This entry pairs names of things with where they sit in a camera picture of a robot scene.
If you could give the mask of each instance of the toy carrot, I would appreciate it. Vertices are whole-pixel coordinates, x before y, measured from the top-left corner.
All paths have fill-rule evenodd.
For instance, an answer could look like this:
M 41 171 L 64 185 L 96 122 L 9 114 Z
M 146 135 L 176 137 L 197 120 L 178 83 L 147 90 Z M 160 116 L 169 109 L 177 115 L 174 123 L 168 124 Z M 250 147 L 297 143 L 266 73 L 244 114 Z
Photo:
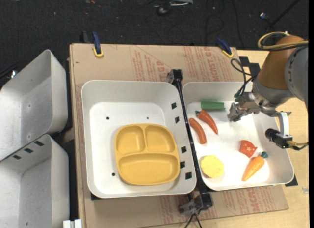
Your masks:
M 196 116 L 200 120 L 206 122 L 212 128 L 212 130 L 216 134 L 218 134 L 218 128 L 217 128 L 215 121 L 212 119 L 212 117 L 205 110 L 195 111 L 195 113 L 196 113 Z
M 247 179 L 249 179 L 251 176 L 253 176 L 261 167 L 263 167 L 263 165 L 265 164 L 265 158 L 267 158 L 268 155 L 266 152 L 262 152 L 262 154 L 260 156 L 255 157 L 252 162 L 249 164 L 249 166 L 247 167 L 242 181 L 246 181 Z
M 207 142 L 205 132 L 200 123 L 198 123 L 194 118 L 188 120 L 190 126 L 196 131 L 198 138 L 200 139 L 200 144 L 205 144 Z

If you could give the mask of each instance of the cardboard sheet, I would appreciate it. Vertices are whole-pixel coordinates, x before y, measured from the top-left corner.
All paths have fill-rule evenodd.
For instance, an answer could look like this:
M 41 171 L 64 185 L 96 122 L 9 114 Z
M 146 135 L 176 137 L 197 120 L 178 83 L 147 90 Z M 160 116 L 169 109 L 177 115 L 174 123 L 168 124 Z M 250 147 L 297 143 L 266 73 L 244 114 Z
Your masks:
M 139 228 L 187 222 L 189 217 L 179 213 L 179 206 L 188 202 L 186 196 L 92 200 L 86 180 L 81 88 L 89 80 L 165 81 L 171 69 L 183 71 L 184 83 L 242 81 L 242 74 L 232 68 L 231 59 L 218 47 L 102 45 L 103 58 L 96 58 L 92 47 L 70 46 L 78 203 L 83 227 Z M 233 52 L 238 58 L 237 50 Z M 201 220 L 288 209 L 280 185 L 213 192 L 211 197 L 214 206 L 201 212 Z

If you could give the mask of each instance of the white tray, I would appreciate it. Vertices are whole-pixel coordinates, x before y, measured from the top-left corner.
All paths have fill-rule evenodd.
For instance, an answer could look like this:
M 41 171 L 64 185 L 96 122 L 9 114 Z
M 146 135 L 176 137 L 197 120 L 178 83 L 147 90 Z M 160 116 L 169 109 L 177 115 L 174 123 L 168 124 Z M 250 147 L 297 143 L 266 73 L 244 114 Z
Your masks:
M 44 134 L 63 130 L 67 118 L 65 70 L 45 50 L 0 91 L 0 161 Z
M 68 156 L 49 135 L 0 163 L 1 228 L 60 228 L 69 215 Z
M 234 94 L 242 85 L 243 82 L 194 82 L 183 87 L 187 116 L 194 117 L 201 124 L 207 137 L 207 144 L 201 145 L 196 132 L 191 128 L 199 162 L 206 155 L 216 155 L 225 166 L 225 173 L 219 178 L 209 178 L 202 172 L 204 183 L 212 190 L 285 184 L 294 177 L 287 150 L 280 149 L 265 136 L 268 128 L 278 130 L 275 118 L 259 113 L 244 116 L 237 122 L 228 120 L 227 114 L 231 103 L 234 102 Z M 252 85 L 248 84 L 247 90 L 251 88 Z M 208 111 L 216 122 L 218 135 L 195 115 L 195 111 L 201 110 L 200 102 L 203 99 L 224 102 L 225 110 Z M 265 165 L 246 182 L 242 181 L 242 176 L 249 158 L 239 151 L 241 140 L 248 140 L 257 147 L 253 156 L 262 151 L 268 154 Z
M 174 195 L 194 190 L 193 157 L 179 93 L 173 85 L 166 82 L 89 81 L 82 88 L 82 105 L 87 183 L 95 196 Z M 119 177 L 114 152 L 115 134 L 121 127 L 137 123 L 163 125 L 174 135 L 180 162 L 185 163 L 174 181 L 134 186 Z

